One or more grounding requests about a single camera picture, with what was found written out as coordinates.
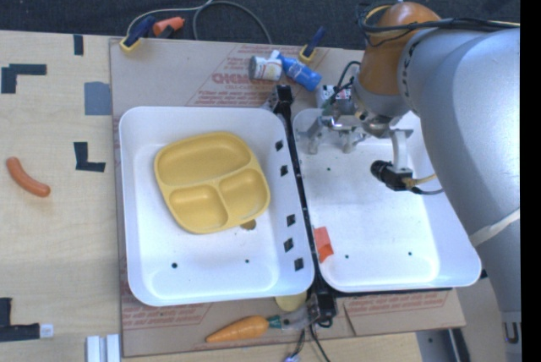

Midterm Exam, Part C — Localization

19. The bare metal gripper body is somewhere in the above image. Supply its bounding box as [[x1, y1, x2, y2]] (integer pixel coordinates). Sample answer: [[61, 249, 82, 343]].
[[324, 110, 414, 140]]

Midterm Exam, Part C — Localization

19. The blue bottle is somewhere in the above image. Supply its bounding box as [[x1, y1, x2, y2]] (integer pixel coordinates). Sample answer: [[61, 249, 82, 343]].
[[275, 50, 324, 93]]

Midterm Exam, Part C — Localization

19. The thin black rod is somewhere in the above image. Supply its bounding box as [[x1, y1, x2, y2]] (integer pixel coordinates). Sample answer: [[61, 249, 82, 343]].
[[280, 100, 329, 310]]

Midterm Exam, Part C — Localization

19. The white can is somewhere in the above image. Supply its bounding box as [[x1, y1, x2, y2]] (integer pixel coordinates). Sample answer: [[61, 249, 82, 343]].
[[248, 54, 284, 83]]

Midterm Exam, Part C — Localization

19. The white plastic tray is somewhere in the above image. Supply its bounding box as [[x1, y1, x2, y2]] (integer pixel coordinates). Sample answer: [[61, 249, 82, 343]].
[[292, 107, 483, 293], [118, 105, 316, 307]]

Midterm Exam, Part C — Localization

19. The orange flat piece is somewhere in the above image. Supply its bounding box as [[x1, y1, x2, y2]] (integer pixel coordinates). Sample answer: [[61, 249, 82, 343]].
[[313, 225, 336, 264]]

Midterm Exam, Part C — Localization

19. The yellow divided plate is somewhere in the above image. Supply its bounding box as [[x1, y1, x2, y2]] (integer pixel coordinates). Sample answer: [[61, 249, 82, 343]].
[[153, 130, 271, 235]]

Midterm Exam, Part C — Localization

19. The brown cardboard board red print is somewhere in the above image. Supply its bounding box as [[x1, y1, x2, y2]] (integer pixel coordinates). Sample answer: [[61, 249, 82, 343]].
[[108, 37, 467, 359]]

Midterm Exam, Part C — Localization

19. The yellow lemon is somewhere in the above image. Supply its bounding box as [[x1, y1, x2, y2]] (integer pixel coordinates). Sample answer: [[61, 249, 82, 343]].
[[274, 290, 309, 313]]

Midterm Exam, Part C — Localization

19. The orange carrot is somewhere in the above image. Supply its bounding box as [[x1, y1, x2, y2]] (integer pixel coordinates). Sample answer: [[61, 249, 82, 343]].
[[205, 314, 283, 344]]

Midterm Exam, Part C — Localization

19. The orange sausage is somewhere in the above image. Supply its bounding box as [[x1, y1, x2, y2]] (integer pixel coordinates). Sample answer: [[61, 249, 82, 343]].
[[5, 156, 52, 199]]

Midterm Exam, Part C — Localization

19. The black block with thin wires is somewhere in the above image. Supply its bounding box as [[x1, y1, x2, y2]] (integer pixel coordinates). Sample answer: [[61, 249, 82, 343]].
[[314, 288, 339, 322], [272, 84, 295, 115]]

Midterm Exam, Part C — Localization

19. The black cylinder on white bracket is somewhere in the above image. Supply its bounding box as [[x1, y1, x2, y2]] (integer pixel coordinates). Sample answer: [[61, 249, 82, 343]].
[[370, 129, 415, 193]]

